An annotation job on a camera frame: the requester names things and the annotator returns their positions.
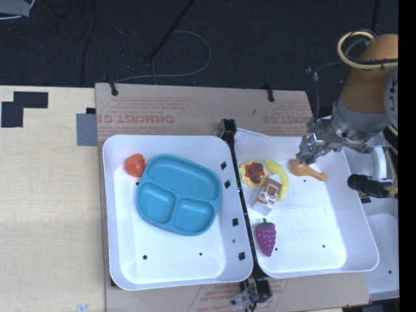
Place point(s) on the white and orange carton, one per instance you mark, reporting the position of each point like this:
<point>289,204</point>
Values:
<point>265,197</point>

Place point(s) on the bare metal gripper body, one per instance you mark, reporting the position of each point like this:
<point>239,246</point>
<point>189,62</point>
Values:
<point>325,140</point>

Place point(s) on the thin black rod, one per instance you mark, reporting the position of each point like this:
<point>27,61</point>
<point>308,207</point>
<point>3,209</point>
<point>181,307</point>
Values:
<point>242,193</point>

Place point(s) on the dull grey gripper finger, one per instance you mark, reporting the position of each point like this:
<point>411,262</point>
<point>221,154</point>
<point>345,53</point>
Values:
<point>302,156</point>
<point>314,158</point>

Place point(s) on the black cylinder on white bracket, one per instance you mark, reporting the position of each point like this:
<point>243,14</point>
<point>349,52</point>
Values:
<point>364,184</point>

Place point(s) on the yellow toy pasta with meatballs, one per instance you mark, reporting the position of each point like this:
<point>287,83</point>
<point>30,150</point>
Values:
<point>250,174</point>

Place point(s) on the yellow banana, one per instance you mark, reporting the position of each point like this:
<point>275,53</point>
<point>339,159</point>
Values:
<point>282,175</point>

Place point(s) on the white printed paper slip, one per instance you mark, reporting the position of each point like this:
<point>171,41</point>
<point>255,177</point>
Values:
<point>252,132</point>

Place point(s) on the orange toy pepper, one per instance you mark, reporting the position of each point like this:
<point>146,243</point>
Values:
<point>134,165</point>

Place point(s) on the brown cardboard board, red print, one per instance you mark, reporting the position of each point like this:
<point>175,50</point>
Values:
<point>195,109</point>

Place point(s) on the purple grapes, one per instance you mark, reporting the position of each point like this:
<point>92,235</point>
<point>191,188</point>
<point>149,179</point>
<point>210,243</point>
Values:
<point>266,237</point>

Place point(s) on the white plastic tray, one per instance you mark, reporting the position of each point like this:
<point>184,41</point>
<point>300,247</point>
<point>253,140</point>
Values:
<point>308,226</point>
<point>175,258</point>

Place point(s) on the blue divided plate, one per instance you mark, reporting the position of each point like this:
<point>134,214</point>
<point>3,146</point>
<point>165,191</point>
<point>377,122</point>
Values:
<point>178,193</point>

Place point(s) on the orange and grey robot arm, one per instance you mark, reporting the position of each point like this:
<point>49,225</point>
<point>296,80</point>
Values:
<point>367,83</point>

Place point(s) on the orange-brown toy chicken drumstick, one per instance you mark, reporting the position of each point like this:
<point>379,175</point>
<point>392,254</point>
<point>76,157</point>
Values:
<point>305,170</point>

